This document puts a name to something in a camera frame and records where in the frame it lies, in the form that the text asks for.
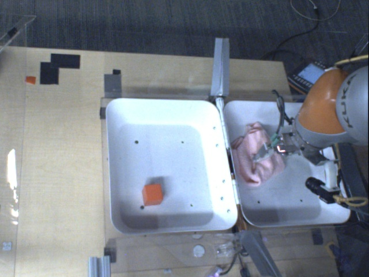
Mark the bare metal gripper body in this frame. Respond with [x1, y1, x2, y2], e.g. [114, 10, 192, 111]
[270, 131, 307, 157]

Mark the pink cloth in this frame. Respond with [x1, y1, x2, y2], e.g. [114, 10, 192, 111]
[230, 121, 287, 188]

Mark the white plastic tray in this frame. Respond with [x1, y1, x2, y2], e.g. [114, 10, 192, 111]
[105, 98, 239, 235]
[223, 100, 352, 229]

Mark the orange cube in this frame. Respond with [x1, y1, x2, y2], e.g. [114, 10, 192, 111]
[141, 183, 165, 207]

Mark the black cylinder on white bracket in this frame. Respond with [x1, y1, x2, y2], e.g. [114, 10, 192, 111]
[305, 159, 341, 205]

